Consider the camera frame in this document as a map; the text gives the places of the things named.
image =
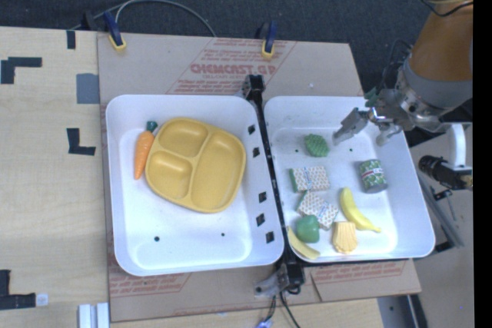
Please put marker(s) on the green and white patterned packet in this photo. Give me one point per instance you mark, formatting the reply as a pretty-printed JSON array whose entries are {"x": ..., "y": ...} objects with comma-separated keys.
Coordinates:
[
  {"x": 319, "y": 209},
  {"x": 311, "y": 178}
]

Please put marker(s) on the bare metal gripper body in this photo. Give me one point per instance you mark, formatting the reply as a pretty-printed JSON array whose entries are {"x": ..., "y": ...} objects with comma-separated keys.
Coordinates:
[{"x": 407, "y": 109}]

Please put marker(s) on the black cylinder on white bracket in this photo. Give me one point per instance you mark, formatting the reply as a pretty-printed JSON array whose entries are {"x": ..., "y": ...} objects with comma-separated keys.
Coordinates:
[{"x": 446, "y": 169}]

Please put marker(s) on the green bumpy toy vegetable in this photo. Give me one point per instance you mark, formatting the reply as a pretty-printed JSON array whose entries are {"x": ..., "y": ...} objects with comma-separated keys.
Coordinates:
[{"x": 316, "y": 145}]

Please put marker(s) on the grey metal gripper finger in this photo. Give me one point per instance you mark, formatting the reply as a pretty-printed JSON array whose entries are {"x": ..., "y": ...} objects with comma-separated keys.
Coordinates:
[
  {"x": 351, "y": 124},
  {"x": 386, "y": 136}
]

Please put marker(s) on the thin black rod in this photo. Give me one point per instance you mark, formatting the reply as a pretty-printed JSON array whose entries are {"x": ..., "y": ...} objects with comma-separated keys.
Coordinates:
[{"x": 270, "y": 165}]

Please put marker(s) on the white plastic tray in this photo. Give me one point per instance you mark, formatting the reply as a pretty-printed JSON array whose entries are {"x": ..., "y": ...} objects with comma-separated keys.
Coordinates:
[
  {"x": 184, "y": 242},
  {"x": 399, "y": 211}
]

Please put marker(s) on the green bell pepper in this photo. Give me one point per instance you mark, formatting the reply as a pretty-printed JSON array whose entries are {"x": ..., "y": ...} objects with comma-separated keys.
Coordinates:
[{"x": 308, "y": 229}]

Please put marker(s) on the brown cardboard board red print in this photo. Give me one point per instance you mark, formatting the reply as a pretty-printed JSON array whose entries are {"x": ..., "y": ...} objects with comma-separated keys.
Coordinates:
[{"x": 161, "y": 65}]

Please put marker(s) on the yellow banana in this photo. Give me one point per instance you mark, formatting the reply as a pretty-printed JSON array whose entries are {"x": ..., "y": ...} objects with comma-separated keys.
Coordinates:
[
  {"x": 353, "y": 211},
  {"x": 301, "y": 246}
]

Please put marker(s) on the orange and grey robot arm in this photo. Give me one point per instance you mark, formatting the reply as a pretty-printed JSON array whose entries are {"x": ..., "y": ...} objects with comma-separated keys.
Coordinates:
[{"x": 442, "y": 46}]

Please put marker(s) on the green and white small can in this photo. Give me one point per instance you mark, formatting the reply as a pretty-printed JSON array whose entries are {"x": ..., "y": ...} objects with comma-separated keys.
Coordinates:
[{"x": 372, "y": 175}]

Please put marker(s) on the orange carrot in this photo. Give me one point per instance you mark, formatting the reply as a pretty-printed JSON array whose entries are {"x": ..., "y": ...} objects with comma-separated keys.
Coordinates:
[{"x": 143, "y": 153}]

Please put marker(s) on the yellow ridged toy food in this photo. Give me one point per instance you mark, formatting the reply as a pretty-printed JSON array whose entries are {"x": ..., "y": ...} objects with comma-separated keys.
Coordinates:
[{"x": 344, "y": 237}]

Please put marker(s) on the yellow divided plate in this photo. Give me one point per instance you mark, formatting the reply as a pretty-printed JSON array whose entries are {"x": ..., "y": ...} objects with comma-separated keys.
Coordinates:
[{"x": 215, "y": 173}]

